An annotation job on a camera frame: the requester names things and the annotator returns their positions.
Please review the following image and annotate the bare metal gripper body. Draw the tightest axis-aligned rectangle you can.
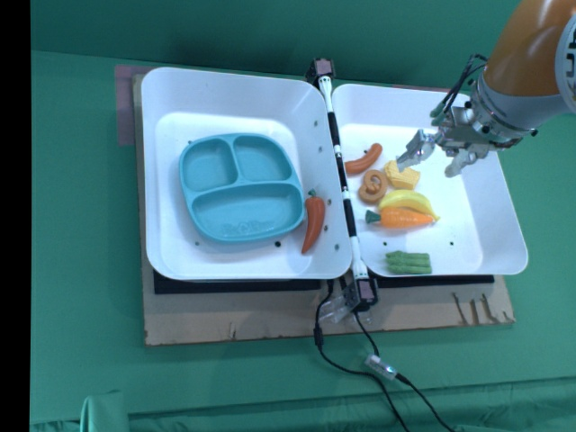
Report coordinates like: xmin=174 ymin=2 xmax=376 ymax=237
xmin=433 ymin=104 xmax=523 ymax=159

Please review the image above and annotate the yellow waffle biscuit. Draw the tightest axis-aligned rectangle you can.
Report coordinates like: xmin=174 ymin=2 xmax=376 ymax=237
xmin=382 ymin=159 xmax=421 ymax=191

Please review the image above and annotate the yellow banana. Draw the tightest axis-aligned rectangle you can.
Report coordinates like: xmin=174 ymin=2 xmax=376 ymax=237
xmin=377 ymin=189 xmax=441 ymax=222

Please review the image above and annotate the orange sausage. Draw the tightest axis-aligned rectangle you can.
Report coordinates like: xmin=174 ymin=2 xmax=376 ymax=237
xmin=344 ymin=142 xmax=383 ymax=176

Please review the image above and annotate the orange pretzel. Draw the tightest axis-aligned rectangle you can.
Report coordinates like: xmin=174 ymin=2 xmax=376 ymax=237
xmin=358 ymin=168 xmax=388 ymax=205

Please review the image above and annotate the white plastic tray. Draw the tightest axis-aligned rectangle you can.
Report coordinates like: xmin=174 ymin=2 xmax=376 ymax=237
xmin=331 ymin=83 xmax=529 ymax=278
xmin=140 ymin=66 xmax=353 ymax=282

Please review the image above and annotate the orange carrot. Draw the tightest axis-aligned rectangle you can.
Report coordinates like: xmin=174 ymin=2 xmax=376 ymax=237
xmin=364 ymin=207 xmax=435 ymax=230

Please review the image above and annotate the black and white thin rod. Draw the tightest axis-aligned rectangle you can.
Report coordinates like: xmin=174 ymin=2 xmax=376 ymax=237
xmin=317 ymin=75 xmax=371 ymax=283

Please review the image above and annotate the green asparagus bundle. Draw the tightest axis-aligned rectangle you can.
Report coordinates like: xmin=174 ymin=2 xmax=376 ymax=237
xmin=384 ymin=250 xmax=433 ymax=275

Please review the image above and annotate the orange chili pepper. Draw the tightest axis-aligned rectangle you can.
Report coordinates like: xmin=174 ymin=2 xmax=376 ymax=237
xmin=301 ymin=188 xmax=326 ymax=255

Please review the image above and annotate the blue divided plate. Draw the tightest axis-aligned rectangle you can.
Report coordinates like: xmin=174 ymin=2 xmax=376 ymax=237
xmin=178 ymin=132 xmax=306 ymax=244

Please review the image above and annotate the brown cardboard board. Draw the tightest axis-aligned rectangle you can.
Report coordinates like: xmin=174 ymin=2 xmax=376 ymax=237
xmin=131 ymin=73 xmax=516 ymax=347

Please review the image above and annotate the black block with wires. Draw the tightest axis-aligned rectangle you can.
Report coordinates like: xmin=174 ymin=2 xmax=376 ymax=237
xmin=341 ymin=277 xmax=380 ymax=312
xmin=305 ymin=58 xmax=337 ymax=83

